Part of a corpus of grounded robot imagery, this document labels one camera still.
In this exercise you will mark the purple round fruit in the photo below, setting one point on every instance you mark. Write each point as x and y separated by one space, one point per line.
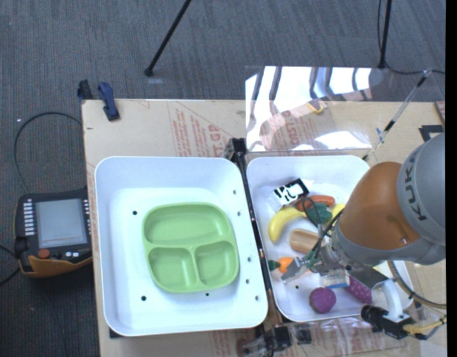
322 299

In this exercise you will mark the tan bread bun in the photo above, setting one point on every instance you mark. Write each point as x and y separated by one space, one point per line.
303 240

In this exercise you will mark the yellow banana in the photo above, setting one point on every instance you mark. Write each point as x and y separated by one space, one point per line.
282 221

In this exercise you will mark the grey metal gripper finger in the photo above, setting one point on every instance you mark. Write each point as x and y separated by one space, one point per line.
292 274
300 262

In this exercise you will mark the orange carrot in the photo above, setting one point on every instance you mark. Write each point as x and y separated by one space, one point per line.
285 263

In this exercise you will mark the black cylinder on white bracket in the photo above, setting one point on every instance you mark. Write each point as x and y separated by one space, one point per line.
391 312

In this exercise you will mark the black and white carton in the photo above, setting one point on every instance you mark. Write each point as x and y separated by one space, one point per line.
289 192

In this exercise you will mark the green broccoli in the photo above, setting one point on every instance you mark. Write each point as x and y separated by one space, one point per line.
321 214

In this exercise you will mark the white plastic tray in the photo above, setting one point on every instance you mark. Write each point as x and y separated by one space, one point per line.
317 173
124 273

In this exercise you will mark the green divided plate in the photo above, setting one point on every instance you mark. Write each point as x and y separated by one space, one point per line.
187 236

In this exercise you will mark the orange sausage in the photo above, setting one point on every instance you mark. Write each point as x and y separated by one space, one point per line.
323 200

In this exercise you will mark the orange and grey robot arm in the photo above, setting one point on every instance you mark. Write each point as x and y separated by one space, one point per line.
376 206

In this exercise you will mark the brown cardboard board red print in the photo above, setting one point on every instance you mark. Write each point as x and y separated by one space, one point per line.
146 132

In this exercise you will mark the blue and white packet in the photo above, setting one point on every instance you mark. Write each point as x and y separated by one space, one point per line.
336 280

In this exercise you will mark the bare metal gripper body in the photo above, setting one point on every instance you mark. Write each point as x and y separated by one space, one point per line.
326 258

